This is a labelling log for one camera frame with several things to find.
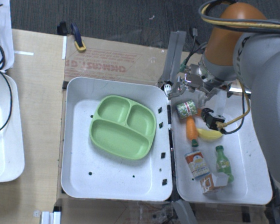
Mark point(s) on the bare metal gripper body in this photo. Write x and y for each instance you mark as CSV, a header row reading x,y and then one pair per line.
x,y
201,77

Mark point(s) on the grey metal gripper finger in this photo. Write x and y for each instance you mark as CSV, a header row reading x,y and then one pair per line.
x,y
186,88
175,91

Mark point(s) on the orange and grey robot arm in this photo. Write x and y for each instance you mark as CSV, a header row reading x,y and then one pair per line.
x,y
271,81

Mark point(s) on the green and red can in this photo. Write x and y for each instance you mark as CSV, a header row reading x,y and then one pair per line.
x,y
186,109

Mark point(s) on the orange carrot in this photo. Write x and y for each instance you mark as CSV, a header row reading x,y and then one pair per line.
x,y
191,130

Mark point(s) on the yellow banana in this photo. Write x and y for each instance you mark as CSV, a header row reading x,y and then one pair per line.
x,y
209,135

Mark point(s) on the brown cardboard board red print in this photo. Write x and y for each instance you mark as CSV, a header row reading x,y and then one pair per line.
x,y
115,63

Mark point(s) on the green divided plate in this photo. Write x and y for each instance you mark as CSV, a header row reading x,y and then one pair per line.
x,y
119,136

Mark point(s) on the orange and white packet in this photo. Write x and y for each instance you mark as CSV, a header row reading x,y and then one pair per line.
x,y
197,164

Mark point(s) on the green plastic bottle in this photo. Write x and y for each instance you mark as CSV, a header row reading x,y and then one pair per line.
x,y
223,163

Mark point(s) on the brown and white carton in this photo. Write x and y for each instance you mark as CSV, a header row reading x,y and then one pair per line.
x,y
212,183

